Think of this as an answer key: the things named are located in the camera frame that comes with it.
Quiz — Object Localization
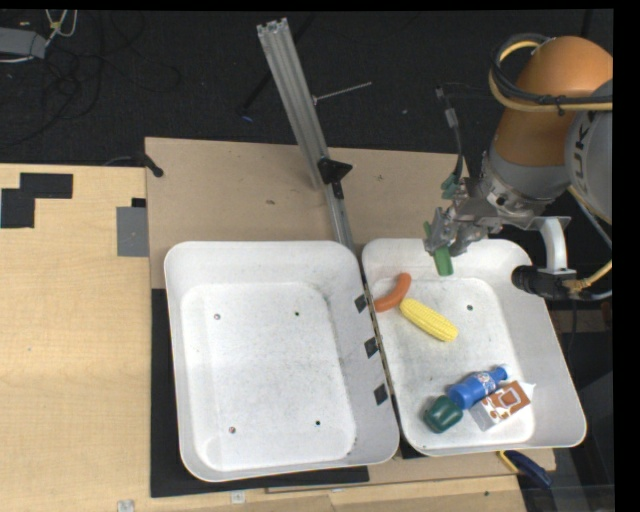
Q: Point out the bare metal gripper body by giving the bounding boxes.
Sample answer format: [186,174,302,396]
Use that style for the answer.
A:
[449,172,546,237]

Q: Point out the green cylinder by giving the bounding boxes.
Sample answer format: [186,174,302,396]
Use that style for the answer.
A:
[423,221,455,278]

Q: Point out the orange sausage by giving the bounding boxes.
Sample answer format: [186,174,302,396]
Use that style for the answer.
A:
[372,272,413,314]

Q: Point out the yellow corn cob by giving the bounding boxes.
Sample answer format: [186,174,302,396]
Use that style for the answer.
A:
[398,297,460,344]

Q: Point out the white plastic tray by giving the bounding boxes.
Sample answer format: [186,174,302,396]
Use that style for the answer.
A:
[163,239,401,483]
[360,236,588,458]

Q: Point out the blue bottle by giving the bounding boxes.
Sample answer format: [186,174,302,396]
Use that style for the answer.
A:
[445,364,511,411]

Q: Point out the brown and white carton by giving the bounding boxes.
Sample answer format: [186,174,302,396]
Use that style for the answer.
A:
[468,379,537,433]

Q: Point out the green can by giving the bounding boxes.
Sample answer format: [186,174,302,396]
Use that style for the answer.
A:
[422,395,464,435]

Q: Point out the brown flat board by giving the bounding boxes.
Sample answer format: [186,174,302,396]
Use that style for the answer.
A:
[144,136,558,497]

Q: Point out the black cylinder on white bracket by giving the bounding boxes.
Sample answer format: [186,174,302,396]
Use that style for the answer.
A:
[510,215,582,302]

